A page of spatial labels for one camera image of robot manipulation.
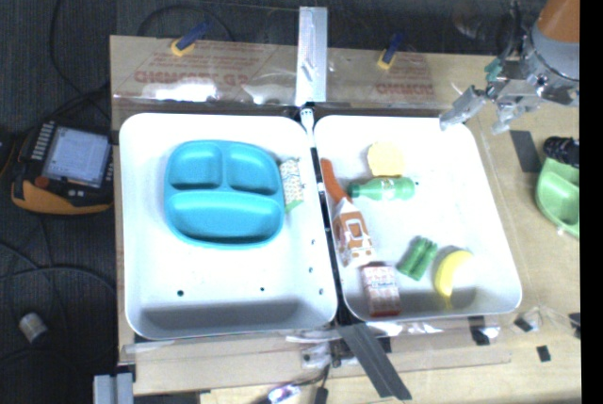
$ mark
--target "yellow fruit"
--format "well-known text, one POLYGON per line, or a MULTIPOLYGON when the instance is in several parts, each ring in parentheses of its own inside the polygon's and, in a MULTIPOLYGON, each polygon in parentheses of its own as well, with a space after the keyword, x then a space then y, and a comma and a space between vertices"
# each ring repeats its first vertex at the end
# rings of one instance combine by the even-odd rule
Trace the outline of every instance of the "yellow fruit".
POLYGON ((447 309, 451 307, 450 298, 454 288, 454 275, 471 258, 473 258, 473 253, 469 250, 452 251, 444 257, 435 271, 433 286, 435 291, 444 298, 447 309))

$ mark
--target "green bowl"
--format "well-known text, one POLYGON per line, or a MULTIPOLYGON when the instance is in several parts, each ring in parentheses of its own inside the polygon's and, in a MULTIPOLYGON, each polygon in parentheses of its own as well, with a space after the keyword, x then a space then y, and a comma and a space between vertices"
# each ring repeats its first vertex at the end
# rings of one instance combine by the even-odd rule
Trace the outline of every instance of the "green bowl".
POLYGON ((536 203, 560 229, 580 238, 580 170, 547 158, 538 178, 536 203))

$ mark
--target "small bottle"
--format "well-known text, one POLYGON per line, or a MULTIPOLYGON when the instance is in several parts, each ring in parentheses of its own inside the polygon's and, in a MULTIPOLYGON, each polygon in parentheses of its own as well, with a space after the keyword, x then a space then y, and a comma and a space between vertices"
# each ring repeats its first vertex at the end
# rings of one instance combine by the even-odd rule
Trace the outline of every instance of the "small bottle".
POLYGON ((415 182, 405 176, 397 178, 373 178, 363 185, 352 183, 348 186, 352 198, 360 196, 372 200, 408 200, 415 195, 415 182))

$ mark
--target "small screen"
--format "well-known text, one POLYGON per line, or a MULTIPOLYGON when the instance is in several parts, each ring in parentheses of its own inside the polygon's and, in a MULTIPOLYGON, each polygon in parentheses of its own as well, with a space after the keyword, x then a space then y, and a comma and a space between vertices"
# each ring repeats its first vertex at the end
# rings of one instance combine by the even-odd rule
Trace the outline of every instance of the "small screen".
POLYGON ((59 126, 42 174, 98 188, 105 176, 110 145, 103 135, 59 126))

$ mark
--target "blue clamp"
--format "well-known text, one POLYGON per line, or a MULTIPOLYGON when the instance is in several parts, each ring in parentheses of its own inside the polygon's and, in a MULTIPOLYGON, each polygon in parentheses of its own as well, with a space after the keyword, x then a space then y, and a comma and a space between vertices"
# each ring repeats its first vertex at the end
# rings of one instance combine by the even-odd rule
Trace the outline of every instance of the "blue clamp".
POLYGON ((403 39, 404 35, 401 32, 397 32, 392 36, 389 46, 387 46, 386 49, 383 49, 381 55, 379 56, 379 61, 377 61, 377 65, 380 68, 389 69, 392 66, 396 56, 396 51, 398 51, 403 39))
POLYGON ((171 44, 171 51, 179 57, 189 53, 195 47, 195 41, 201 39, 209 30, 210 23, 200 23, 190 29, 182 38, 171 44))

